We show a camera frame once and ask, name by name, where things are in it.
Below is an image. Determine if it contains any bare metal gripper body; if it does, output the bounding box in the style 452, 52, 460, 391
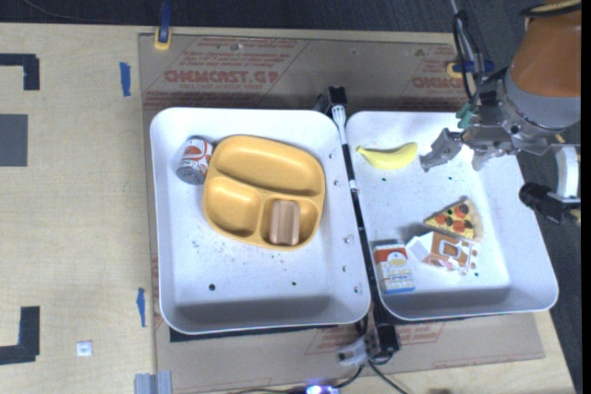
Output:
461, 92, 556, 157

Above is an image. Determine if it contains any yellow banana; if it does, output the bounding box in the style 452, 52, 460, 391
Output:
355, 141, 419, 172

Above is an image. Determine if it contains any white plastic tray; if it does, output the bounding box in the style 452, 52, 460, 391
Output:
344, 110, 561, 323
148, 106, 372, 336

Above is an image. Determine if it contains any pizza slice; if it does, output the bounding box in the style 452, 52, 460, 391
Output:
422, 197, 485, 243

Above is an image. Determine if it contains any thin black and white rod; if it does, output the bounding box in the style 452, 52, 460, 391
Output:
331, 104, 385, 320

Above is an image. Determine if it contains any orange and white flat carton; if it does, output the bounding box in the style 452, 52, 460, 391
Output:
405, 230, 479, 274

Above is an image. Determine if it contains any small orange white blue carton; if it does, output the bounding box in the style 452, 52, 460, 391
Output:
371, 239, 416, 295

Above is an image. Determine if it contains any brown cardboard board red print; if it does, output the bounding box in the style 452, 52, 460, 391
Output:
138, 31, 547, 389

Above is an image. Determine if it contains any tan toy bread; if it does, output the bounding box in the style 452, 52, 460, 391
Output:
268, 197, 302, 246

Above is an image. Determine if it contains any yellow divided plate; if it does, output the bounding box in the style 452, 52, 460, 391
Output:
200, 134, 328, 252

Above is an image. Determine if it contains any orange and white can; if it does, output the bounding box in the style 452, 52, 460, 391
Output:
175, 137, 215, 186

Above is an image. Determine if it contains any black cylinder on white bracket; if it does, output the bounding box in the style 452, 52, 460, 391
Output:
517, 144, 583, 226

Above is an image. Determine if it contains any black block with thin wires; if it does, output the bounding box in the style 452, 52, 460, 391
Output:
327, 85, 349, 108
368, 321, 402, 360

